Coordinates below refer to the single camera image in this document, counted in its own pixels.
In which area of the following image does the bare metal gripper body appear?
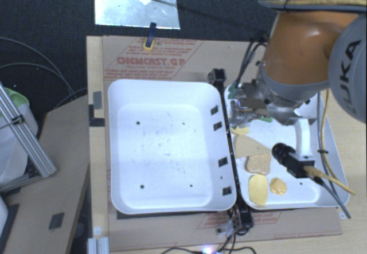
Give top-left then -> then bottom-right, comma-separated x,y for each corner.
238,79 -> 311,127

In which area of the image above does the pale yellow toy food piece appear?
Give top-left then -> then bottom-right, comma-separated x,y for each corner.
230,126 -> 250,136

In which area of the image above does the tan toy wedge slice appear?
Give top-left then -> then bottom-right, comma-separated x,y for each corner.
233,134 -> 272,159

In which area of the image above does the thin black rod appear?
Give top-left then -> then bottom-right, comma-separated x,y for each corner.
216,75 -> 249,221

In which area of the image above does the tan toy bread slice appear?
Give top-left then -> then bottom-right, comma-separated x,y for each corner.
245,153 -> 272,177

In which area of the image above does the yellow oval toy food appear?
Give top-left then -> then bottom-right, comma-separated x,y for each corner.
248,174 -> 269,206

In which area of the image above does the small yellow lumpy toy food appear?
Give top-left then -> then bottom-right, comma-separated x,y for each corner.
269,177 -> 288,196

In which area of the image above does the white plastic tray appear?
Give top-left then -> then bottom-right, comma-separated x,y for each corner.
224,83 -> 352,210
107,78 -> 238,216

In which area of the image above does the brown cardboard board red print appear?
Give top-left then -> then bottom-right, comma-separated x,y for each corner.
101,35 -> 343,252

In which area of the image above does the black block with wires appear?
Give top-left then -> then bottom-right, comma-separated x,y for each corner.
215,207 -> 255,238
207,68 -> 228,88

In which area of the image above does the black cylinder on white bracket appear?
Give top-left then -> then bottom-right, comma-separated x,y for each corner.
271,105 -> 317,179

